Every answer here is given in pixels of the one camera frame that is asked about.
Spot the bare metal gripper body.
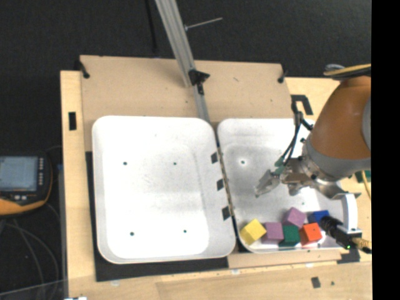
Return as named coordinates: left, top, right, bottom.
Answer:
left=279, top=157, right=344, bottom=198

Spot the purple cube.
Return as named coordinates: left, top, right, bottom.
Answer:
left=261, top=221, right=285, bottom=244
left=282, top=206, right=307, bottom=229

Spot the blue cube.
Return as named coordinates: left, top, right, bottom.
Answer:
left=307, top=209, right=331, bottom=226

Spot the white plastic tray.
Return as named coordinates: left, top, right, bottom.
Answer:
left=91, top=115, right=237, bottom=265
left=216, top=117, right=348, bottom=254

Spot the green cube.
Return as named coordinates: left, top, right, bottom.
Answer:
left=278, top=224, right=302, bottom=248

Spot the orange cube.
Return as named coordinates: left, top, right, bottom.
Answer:
left=299, top=222, right=323, bottom=246

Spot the yellow cube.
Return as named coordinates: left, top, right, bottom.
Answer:
left=239, top=218, right=268, bottom=245

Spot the pale wood board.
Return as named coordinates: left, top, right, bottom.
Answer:
left=79, top=54, right=351, bottom=269

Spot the black cylinder on white bracket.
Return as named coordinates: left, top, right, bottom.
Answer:
left=318, top=192, right=363, bottom=250

